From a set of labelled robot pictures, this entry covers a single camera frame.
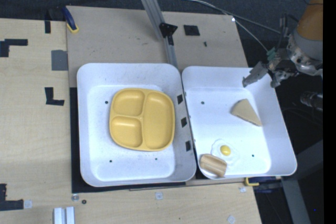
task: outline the toy bread slice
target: toy bread slice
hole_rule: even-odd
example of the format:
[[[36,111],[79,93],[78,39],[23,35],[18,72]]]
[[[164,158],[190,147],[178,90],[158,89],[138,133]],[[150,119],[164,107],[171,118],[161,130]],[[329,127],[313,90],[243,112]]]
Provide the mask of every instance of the toy bread slice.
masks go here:
[[[231,114],[257,126],[262,126],[260,119],[247,99],[238,101],[232,108]]]

